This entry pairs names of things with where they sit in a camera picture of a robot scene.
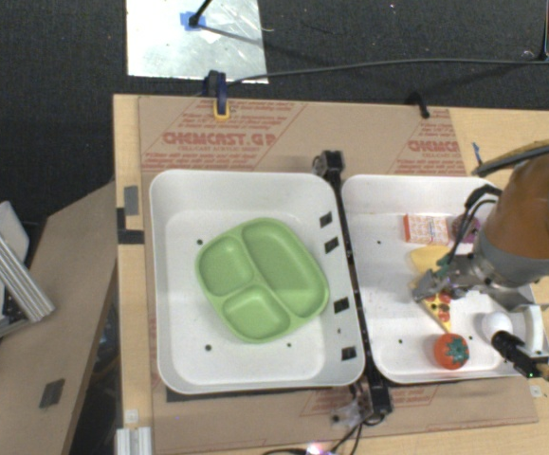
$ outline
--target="cardboard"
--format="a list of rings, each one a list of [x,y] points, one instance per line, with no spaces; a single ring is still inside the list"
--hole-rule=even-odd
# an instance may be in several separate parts
[[[127,399],[145,407],[125,426],[153,426],[158,455],[226,449],[237,453],[251,446],[336,440],[343,436],[343,430],[331,427],[331,410],[351,400],[345,388],[210,398],[167,392],[155,363],[154,278],[146,192],[159,171],[310,172],[313,158],[322,150],[340,149],[346,160],[346,178],[356,173],[459,175],[466,173],[465,164],[469,169],[475,166],[473,140],[478,141],[482,154],[494,156],[504,147],[533,141],[531,137],[549,137],[549,113],[479,114],[478,110],[432,108],[432,118],[423,119],[417,108],[408,106],[256,100],[231,100],[230,106],[232,118],[217,122],[210,100],[115,98],[117,155],[127,157],[117,161],[117,200],[119,207],[124,207],[124,190],[137,191],[141,207],[127,219],[144,232],[145,241],[145,247],[133,246],[135,260],[144,257],[145,264],[120,259],[120,270],[134,279],[132,296],[136,299],[133,316],[131,310],[121,311],[121,316],[128,316],[121,328],[124,331],[128,327],[141,337],[137,342],[134,336],[135,347],[121,344],[126,373],[123,408],[125,413],[136,410],[135,404],[124,400],[126,391],[131,393]],[[457,133],[458,123],[461,134]],[[500,139],[496,132],[501,126],[507,139]],[[496,180],[503,185],[507,175],[502,173]],[[145,275],[143,289],[138,278],[141,275]],[[139,308],[142,301],[147,301],[147,311]],[[135,354],[145,356],[136,350],[139,343],[141,349],[150,346],[149,379],[144,367],[136,373],[137,366],[129,365],[136,361]],[[399,387],[393,389],[393,400],[393,414],[381,426],[366,429],[363,436],[510,426],[538,420],[529,385],[519,377]]]
[[[114,197],[112,184],[48,218],[30,272],[56,311],[0,343],[0,454],[69,451],[115,290]],[[61,398],[40,408],[49,384]]]

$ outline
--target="toy tomato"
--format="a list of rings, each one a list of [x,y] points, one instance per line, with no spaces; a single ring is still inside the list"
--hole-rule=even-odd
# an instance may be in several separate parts
[[[461,368],[470,358],[466,340],[457,334],[442,334],[434,343],[434,358],[445,369]]]

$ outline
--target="green plate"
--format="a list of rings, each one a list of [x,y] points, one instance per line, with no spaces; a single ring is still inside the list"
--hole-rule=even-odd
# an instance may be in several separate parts
[[[247,342],[282,337],[329,301],[319,265],[275,219],[254,219],[208,242],[196,258],[196,275],[221,319]]]

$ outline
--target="metal plate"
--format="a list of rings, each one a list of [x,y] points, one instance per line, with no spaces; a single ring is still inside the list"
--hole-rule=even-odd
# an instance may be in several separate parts
[[[233,81],[266,73],[257,0],[213,0],[202,27],[190,29],[182,15],[203,1],[126,0],[130,76],[202,80],[215,69]]]

